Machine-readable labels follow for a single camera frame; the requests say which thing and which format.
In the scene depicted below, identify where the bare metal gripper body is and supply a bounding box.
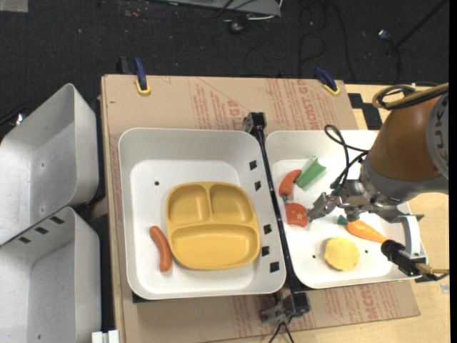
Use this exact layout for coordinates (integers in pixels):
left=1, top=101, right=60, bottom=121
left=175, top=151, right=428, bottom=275
left=333, top=179, right=380, bottom=214

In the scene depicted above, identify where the orange carrot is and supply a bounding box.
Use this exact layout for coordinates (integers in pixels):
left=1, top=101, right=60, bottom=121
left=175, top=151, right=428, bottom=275
left=337, top=214, right=388, bottom=244

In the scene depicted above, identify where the red slice with yellow star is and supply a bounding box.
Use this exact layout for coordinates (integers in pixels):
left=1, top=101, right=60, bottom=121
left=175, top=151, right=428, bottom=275
left=284, top=202, right=309, bottom=228

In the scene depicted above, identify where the green celery stick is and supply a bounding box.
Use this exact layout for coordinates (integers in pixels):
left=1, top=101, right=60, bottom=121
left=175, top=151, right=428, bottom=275
left=295, top=156, right=328, bottom=190

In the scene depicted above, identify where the orange chili pepper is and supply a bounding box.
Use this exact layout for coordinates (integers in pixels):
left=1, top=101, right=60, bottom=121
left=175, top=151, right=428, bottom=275
left=278, top=169, right=303, bottom=202

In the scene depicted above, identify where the round yellow biscuit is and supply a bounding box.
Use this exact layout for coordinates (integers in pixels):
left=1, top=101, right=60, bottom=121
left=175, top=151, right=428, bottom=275
left=323, top=237, right=361, bottom=272

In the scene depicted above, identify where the thin black rod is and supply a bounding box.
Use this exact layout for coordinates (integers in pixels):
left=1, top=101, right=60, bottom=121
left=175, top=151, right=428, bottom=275
left=253, top=126, right=298, bottom=294

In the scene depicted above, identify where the white plastic tray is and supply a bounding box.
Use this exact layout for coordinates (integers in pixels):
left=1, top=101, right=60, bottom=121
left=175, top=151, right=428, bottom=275
left=264, top=129, right=428, bottom=290
left=0, top=206, right=103, bottom=343
left=0, top=82, right=101, bottom=247
left=117, top=126, right=288, bottom=301

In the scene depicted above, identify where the yellow divided plate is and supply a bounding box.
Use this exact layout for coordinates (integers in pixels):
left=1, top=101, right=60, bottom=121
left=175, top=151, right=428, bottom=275
left=165, top=182, right=262, bottom=272

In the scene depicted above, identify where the brown cardboard board red print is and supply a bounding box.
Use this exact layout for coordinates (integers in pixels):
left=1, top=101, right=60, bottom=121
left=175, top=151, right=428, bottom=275
left=101, top=74, right=421, bottom=343

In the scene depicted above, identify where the orange sausage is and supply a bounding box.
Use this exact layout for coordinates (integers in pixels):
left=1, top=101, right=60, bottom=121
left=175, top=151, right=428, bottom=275
left=149, top=225, right=174, bottom=273

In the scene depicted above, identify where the black cylinder on white bracket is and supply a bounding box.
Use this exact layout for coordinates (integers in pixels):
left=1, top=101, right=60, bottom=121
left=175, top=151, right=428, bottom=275
left=380, top=214, right=428, bottom=277

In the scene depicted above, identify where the black block with thin wires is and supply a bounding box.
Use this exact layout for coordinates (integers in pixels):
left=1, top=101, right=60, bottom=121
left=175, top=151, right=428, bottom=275
left=259, top=291, right=311, bottom=325
left=242, top=111, right=267, bottom=134

